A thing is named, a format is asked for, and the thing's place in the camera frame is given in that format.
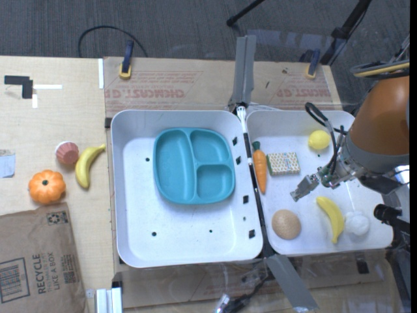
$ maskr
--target orange carrot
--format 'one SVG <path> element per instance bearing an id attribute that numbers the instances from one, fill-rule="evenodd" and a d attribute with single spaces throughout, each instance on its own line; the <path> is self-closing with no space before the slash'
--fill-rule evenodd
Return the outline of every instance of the orange carrot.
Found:
<path id="1" fill-rule="evenodd" d="M 255 166 L 256 180 L 259 185 L 259 190 L 264 194 L 266 189 L 266 175 L 268 165 L 266 164 L 265 153 L 260 150 L 261 143 L 253 142 L 253 149 L 255 150 L 252 154 L 253 165 Z"/>

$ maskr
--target orange pumpkin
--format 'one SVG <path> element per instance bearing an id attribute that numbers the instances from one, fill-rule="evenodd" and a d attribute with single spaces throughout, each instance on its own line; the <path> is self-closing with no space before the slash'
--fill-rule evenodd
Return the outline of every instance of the orange pumpkin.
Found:
<path id="1" fill-rule="evenodd" d="M 66 185 L 61 173 L 44 170 L 33 175 L 29 182 L 29 193 L 34 201 L 48 204 L 58 200 Z"/>

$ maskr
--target toy banana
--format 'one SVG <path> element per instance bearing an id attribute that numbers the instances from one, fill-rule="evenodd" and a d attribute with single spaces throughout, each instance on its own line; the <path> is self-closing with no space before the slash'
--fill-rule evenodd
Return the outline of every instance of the toy banana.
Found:
<path id="1" fill-rule="evenodd" d="M 329 200 L 327 197 L 319 196 L 316 198 L 317 204 L 325 211 L 330 219 L 333 232 L 333 243 L 338 243 L 338 237 L 345 228 L 345 220 L 339 207 L 334 201 Z"/>
<path id="2" fill-rule="evenodd" d="M 90 186 L 90 166 L 105 149 L 105 144 L 98 147 L 88 147 L 79 156 L 76 163 L 76 179 L 83 188 L 87 189 Z"/>

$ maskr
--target sponge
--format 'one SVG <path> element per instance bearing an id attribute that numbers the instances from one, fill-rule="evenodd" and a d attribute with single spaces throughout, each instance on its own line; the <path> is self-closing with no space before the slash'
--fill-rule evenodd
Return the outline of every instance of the sponge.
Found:
<path id="1" fill-rule="evenodd" d="M 297 155 L 295 152 L 270 153 L 266 156 L 269 174 L 285 175 L 300 172 Z"/>

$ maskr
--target blue divided dish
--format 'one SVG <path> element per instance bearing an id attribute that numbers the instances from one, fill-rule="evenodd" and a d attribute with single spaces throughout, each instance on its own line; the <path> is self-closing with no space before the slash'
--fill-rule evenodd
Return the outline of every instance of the blue divided dish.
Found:
<path id="1" fill-rule="evenodd" d="M 203 128 L 170 128 L 154 144 L 154 176 L 160 193 L 181 204 L 222 201 L 235 188 L 230 148 L 219 133 Z"/>

